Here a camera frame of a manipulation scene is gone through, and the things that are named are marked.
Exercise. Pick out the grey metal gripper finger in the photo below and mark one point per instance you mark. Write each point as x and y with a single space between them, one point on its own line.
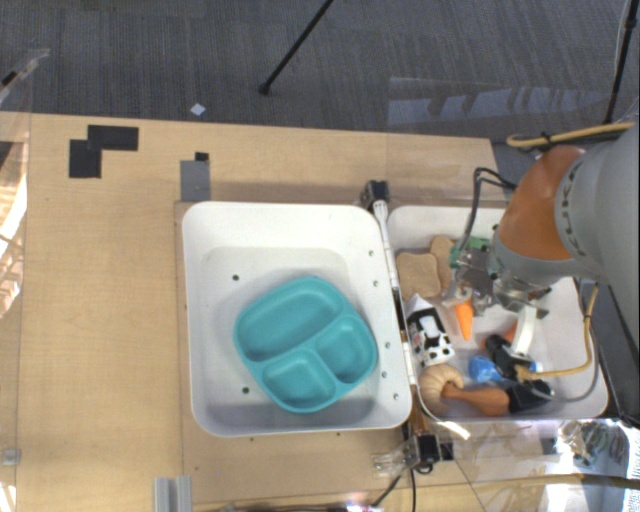
484 303
456 294

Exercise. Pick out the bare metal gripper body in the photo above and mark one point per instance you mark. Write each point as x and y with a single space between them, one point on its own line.
520 295

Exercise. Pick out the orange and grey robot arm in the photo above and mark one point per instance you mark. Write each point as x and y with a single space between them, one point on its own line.
535 210

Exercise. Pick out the orange carrot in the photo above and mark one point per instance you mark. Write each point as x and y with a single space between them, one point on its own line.
465 320

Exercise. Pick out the brown bread slice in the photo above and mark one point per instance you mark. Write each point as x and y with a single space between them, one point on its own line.
417 275
442 255

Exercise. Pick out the white plastic tray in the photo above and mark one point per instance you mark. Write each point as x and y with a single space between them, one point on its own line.
280 235
560 320

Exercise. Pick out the cow print milk carton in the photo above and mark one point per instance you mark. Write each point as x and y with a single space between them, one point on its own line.
430 335

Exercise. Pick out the blue rounded toy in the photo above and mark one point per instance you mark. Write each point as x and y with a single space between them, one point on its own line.
482 369

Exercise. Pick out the beige croissant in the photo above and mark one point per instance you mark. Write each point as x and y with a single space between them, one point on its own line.
437 382

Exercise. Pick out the brown chicken drumstick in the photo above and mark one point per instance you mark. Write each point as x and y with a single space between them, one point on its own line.
482 399

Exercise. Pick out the blue divided plate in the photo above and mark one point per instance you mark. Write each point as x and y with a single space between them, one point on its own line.
295 325

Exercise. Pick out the black cylinder on white bracket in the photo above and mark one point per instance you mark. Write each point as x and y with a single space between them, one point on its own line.
502 352

